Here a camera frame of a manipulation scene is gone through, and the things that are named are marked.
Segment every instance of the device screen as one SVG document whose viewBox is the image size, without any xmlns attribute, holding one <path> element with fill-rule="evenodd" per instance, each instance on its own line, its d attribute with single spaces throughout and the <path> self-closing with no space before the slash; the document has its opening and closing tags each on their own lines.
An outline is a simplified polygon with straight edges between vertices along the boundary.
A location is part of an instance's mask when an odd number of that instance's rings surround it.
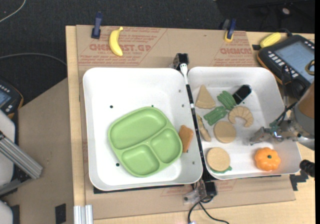
<svg viewBox="0 0 320 224">
<path fill-rule="evenodd" d="M 305 67 L 308 63 L 315 59 L 314 51 L 301 41 L 297 41 L 291 45 L 274 51 L 282 60 L 284 60 L 290 67 L 295 69 L 310 83 L 315 77 L 306 72 Z"/>
<path fill-rule="evenodd" d="M 10 96 L 0 91 L 0 108 L 8 101 L 10 100 Z"/>
</svg>

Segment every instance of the black carpet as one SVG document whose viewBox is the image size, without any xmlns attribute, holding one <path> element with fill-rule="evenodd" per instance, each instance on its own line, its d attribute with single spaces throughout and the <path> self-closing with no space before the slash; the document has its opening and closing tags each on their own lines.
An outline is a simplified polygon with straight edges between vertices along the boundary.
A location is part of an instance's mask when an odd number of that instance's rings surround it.
<svg viewBox="0 0 320 224">
<path fill-rule="evenodd" d="M 3 56 L 41 53 L 66 61 L 65 26 L 93 25 L 97 11 L 102 25 L 219 29 L 236 19 L 236 29 L 293 33 L 315 32 L 315 1 L 295 2 L 291 16 L 280 17 L 278 6 L 250 5 L 300 0 L 26 0 L 23 8 L 0 22 L 0 76 L 9 80 L 27 103 L 67 77 L 66 67 L 44 56 Z M 23 0 L 0 0 L 0 20 Z"/>
</svg>

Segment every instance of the wooden table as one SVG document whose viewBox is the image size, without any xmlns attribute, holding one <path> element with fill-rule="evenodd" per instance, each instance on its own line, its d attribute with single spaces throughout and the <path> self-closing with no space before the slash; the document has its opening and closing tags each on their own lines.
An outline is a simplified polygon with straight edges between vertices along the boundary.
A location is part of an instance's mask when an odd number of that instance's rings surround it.
<svg viewBox="0 0 320 224">
<path fill-rule="evenodd" d="M 259 44 L 269 33 L 247 32 L 250 45 Z M 314 40 L 314 34 L 302 34 Z M 79 102 L 79 74 L 77 55 L 77 31 L 75 26 L 66 27 L 67 76 L 69 89 L 70 130 L 72 150 L 73 200 L 75 206 L 86 205 L 84 164 L 82 148 L 81 109 Z M 302 159 L 315 162 L 315 152 L 298 145 Z M 228 221 L 230 224 L 272 224 L 295 223 L 314 224 L 316 222 L 315 181 L 308 179 L 298 184 L 295 191 L 295 201 L 280 203 L 264 203 L 228 208 L 208 209 L 215 218 Z M 95 224 L 186 224 L 187 211 L 162 214 L 131 216 L 122 218 L 108 218 L 95 220 Z M 214 223 L 203 210 L 194 210 L 191 220 L 197 224 Z"/>
</svg>

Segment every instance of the cardboard sheet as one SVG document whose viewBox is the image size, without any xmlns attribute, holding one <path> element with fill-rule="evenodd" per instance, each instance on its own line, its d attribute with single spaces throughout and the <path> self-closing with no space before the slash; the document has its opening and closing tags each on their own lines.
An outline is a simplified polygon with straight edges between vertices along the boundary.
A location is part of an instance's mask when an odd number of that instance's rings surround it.
<svg viewBox="0 0 320 224">
<path fill-rule="evenodd" d="M 177 53 L 188 53 L 192 67 L 257 67 L 245 31 L 235 31 L 233 41 L 224 41 L 222 30 L 123 27 L 119 44 L 123 56 L 114 55 L 109 35 L 115 26 L 101 27 L 100 39 L 92 39 L 91 25 L 77 25 L 81 129 L 86 204 L 93 206 L 95 220 L 188 211 L 183 195 L 191 185 L 94 193 L 88 171 L 88 144 L 82 78 L 93 67 L 166 68 Z M 215 181 L 218 195 L 208 208 L 295 200 L 288 175 Z"/>
</svg>

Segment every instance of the round bread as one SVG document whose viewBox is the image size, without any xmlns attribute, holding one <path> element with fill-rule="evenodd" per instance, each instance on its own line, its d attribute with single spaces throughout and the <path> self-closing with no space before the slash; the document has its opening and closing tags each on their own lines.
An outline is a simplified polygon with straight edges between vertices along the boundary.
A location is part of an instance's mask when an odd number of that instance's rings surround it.
<svg viewBox="0 0 320 224">
<path fill-rule="evenodd" d="M 235 140 L 237 131 L 232 123 L 227 121 L 219 121 L 215 124 L 213 133 L 219 142 L 230 143 Z"/>
<path fill-rule="evenodd" d="M 230 166 L 230 156 L 221 147 L 213 147 L 206 155 L 206 161 L 211 169 L 217 172 L 223 172 Z"/>
</svg>

